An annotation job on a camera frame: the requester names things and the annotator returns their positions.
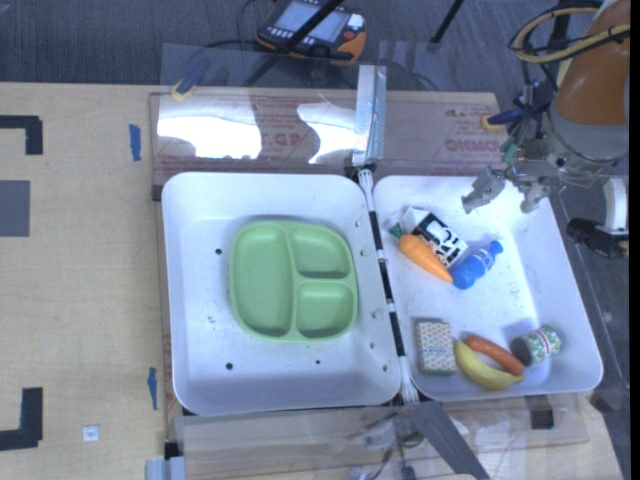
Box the patterned white and green packet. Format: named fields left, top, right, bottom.
left=413, top=318, right=459, bottom=376

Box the blue bottle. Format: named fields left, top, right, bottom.
left=450, top=239, right=505, bottom=291

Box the orange sausage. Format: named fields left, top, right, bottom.
left=464, top=335, right=526, bottom=377

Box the orange carrot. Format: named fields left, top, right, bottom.
left=388, top=223, right=454, bottom=285

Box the white carton with black print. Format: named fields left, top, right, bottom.
left=401, top=206, right=469, bottom=270

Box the green divided plate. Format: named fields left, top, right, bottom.
left=228, top=220, right=360, bottom=343

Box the black cylinder on white bracket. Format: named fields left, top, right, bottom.
left=566, top=177, right=630, bottom=260

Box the brown cardboard board red print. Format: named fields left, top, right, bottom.
left=149, top=90, right=592, bottom=450

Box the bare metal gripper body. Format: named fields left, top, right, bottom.
left=504, top=139, right=617, bottom=193

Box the green and white can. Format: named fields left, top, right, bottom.
left=509, top=323, right=563, bottom=368

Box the yellow banana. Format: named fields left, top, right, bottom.
left=453, top=339, right=526, bottom=392

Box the white plastic tray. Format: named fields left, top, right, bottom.
left=160, top=170, right=403, bottom=416
left=372, top=174, right=605, bottom=403

